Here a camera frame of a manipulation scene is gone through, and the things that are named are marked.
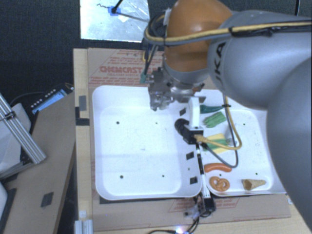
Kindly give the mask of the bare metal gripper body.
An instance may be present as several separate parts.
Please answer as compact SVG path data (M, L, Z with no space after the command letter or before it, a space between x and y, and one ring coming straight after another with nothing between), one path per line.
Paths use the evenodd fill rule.
M206 80L206 70L182 72L170 67L159 68L153 71L148 92L160 97L169 96L179 103L187 103L195 92L201 91Z

